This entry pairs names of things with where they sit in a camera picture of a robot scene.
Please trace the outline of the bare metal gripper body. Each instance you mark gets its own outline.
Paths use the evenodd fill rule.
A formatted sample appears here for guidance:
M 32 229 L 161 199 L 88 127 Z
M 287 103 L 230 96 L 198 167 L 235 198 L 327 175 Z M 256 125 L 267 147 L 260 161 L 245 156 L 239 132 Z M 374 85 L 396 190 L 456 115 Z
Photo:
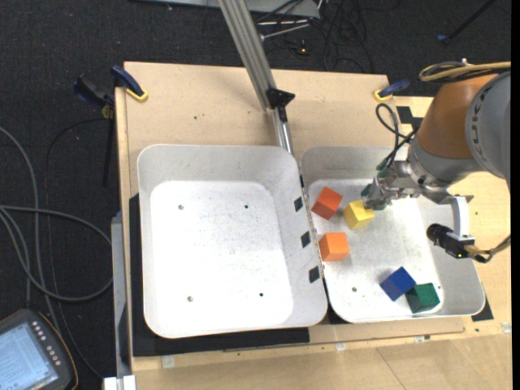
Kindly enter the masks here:
M 378 165 L 371 184 L 373 204 L 380 196 L 389 196 L 392 202 L 423 196 L 435 204 L 442 204 L 451 196 L 448 183 L 407 160 Z

